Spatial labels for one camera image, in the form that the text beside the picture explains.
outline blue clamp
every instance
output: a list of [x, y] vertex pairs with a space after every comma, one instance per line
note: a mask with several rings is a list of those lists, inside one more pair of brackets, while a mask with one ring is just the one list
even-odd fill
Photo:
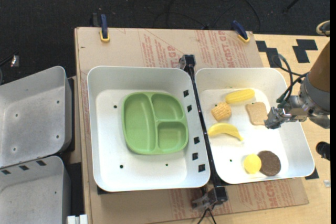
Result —
[[110, 35], [109, 35], [109, 30], [107, 28], [107, 20], [106, 20], [106, 15], [101, 14], [101, 31], [100, 33], [100, 39], [103, 42], [109, 42], [110, 41]]
[[238, 33], [238, 37], [243, 42], [249, 42], [250, 41], [250, 38], [247, 36], [244, 27], [239, 22], [237, 22], [236, 20], [234, 20], [231, 23], [231, 27], [232, 27], [233, 30], [235, 30]]

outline brown cookie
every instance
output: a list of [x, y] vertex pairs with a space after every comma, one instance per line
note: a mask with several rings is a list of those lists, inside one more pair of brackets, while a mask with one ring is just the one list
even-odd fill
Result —
[[281, 170], [281, 162], [279, 157], [272, 151], [260, 151], [258, 153], [261, 159], [260, 172], [266, 176], [275, 176]]

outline black floor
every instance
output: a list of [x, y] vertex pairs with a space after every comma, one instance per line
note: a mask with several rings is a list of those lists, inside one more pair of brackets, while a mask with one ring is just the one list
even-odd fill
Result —
[[19, 51], [19, 67], [1, 69], [3, 83], [52, 66], [76, 73], [74, 29], [92, 13], [109, 27], [230, 30], [237, 20], [255, 34], [317, 35], [330, 20], [330, 0], [0, 0], [0, 61]]

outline white plastic bin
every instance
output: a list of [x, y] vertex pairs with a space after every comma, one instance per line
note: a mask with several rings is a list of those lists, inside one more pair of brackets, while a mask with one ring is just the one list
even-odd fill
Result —
[[0, 223], [65, 224], [70, 193], [70, 178], [57, 156], [0, 169]]
[[[236, 126], [244, 138], [241, 142], [229, 135], [209, 137], [211, 151], [219, 177], [230, 184], [259, 182], [264, 180], [304, 177], [313, 173], [314, 160], [305, 134], [299, 122], [285, 123], [278, 129], [252, 125], [245, 105], [263, 102], [267, 112], [277, 106], [276, 100], [286, 90], [286, 82], [272, 68], [206, 68], [195, 75], [199, 100], [206, 127], [217, 123], [211, 109], [225, 102], [225, 95], [241, 89], [252, 88], [255, 97], [244, 102], [230, 104], [232, 115], [221, 120]], [[281, 171], [275, 176], [261, 172], [248, 174], [244, 158], [260, 151], [272, 151], [281, 161]]]
[[[177, 68], [95, 67], [87, 77], [93, 175], [103, 190], [131, 191], [194, 188], [210, 177], [207, 151], [192, 81]], [[174, 95], [187, 117], [188, 144], [178, 152], [140, 155], [128, 149], [121, 107], [133, 92]]]
[[0, 168], [65, 150], [71, 107], [71, 88], [60, 66], [0, 86]]

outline green plate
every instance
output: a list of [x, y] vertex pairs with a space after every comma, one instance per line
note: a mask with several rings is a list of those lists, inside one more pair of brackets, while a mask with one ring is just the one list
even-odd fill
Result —
[[132, 93], [125, 97], [121, 111], [127, 146], [138, 154], [174, 153], [188, 143], [184, 109], [171, 94]]

